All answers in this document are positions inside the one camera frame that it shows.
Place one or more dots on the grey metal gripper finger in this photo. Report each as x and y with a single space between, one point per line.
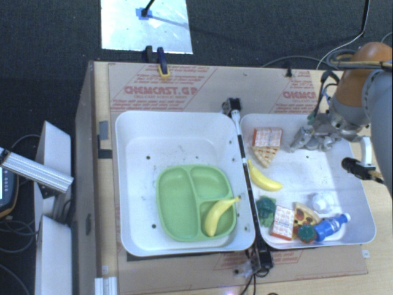
320 143
301 138

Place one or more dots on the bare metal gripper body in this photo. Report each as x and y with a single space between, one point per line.
328 126

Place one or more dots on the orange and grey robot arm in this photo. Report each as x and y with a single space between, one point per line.
353 84

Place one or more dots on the white plastic tray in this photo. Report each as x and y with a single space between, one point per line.
172 134
310 171

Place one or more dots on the orange and white carton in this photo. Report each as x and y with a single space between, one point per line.
267 137
282 223

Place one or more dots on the tan waffle slice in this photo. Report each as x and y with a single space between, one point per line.
265 155

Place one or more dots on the yellow banana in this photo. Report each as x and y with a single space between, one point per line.
262 180
215 217

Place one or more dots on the clear plastic bottle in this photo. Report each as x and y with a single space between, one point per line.
320 202

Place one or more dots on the thin black and white rod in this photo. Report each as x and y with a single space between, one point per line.
245 167

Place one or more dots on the pizza slice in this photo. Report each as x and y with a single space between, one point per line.
304 215

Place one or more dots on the green broccoli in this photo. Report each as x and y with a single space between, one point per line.
266 209

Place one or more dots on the blue bottle with white cap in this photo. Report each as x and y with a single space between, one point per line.
328 227

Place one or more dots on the red strawberry with green top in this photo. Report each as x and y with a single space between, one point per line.
307 233

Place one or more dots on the brown cardboard board red print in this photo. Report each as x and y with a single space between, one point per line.
190 88

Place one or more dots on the green divided plate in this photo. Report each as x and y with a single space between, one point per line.
178 201

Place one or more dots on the black cylinder on white bracket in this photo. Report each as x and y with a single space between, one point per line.
357 166

